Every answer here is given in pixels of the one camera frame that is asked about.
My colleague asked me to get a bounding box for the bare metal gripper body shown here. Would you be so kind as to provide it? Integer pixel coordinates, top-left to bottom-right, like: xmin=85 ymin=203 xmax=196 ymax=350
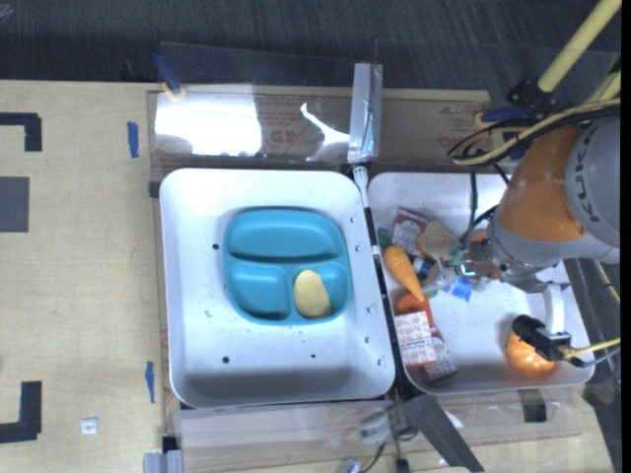
xmin=445 ymin=241 xmax=505 ymax=282

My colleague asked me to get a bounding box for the blue and white packet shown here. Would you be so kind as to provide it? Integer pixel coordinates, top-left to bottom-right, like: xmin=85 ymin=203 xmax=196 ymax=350
xmin=441 ymin=275 xmax=475 ymax=304

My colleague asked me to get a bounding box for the brown toast slice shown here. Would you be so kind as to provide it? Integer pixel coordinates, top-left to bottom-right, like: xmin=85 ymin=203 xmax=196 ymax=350
xmin=414 ymin=220 xmax=460 ymax=263

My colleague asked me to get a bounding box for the orange toy carrot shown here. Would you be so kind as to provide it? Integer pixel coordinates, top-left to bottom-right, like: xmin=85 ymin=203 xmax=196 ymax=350
xmin=383 ymin=244 xmax=427 ymax=304

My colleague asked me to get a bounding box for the red and white carton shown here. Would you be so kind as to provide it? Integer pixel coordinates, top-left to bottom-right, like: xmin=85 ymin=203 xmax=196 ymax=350
xmin=390 ymin=206 xmax=430 ymax=258

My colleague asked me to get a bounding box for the white plastic tray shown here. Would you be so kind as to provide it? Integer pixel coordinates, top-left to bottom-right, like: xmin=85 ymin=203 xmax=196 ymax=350
xmin=158 ymin=167 xmax=397 ymax=410
xmin=366 ymin=170 xmax=596 ymax=396

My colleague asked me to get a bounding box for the orange and white carton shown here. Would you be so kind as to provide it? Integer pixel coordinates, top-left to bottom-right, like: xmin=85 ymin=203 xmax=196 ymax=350
xmin=393 ymin=309 xmax=440 ymax=369

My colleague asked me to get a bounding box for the orange toy pumpkin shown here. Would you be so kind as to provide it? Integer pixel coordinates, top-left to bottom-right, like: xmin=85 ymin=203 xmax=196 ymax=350
xmin=505 ymin=331 xmax=558 ymax=378

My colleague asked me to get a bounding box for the yellow toy potato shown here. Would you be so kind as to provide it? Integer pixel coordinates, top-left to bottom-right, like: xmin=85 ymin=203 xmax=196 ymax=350
xmin=292 ymin=268 xmax=333 ymax=320

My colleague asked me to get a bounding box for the teal divided plate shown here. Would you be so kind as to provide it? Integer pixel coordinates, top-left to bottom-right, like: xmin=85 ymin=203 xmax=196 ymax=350
xmin=221 ymin=206 xmax=353 ymax=326

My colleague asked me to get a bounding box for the black cylinder on white bracket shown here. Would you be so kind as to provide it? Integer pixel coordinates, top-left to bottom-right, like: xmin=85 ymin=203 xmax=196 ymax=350
xmin=511 ymin=283 xmax=574 ymax=363

